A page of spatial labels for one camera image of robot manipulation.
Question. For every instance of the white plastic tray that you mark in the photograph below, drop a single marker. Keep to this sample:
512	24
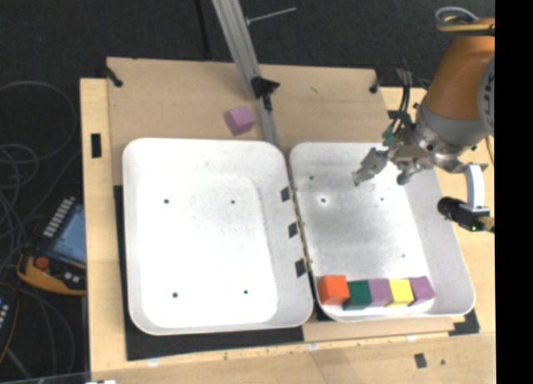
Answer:
366	232
208	240

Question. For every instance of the yellow cube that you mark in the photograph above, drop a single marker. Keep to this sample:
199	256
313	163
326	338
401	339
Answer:
400	291

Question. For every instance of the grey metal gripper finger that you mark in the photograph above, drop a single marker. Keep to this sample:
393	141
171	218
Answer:
407	173
370	166

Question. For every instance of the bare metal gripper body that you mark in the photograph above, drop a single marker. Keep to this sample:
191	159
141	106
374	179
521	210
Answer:
416	153

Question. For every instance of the orange cube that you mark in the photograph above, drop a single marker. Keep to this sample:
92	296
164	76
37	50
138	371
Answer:
332	289

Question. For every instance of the flat brown board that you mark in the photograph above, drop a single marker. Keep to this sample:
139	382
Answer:
175	99

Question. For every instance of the purple cube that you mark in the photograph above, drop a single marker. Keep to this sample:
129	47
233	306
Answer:
422	288
379	290
240	120

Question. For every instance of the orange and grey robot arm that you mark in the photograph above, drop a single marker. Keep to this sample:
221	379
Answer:
458	78

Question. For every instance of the green cube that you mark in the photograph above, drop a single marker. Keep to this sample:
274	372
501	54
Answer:
359	294

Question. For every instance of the black cylinder on white bracket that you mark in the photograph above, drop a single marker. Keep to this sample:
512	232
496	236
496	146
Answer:
458	210

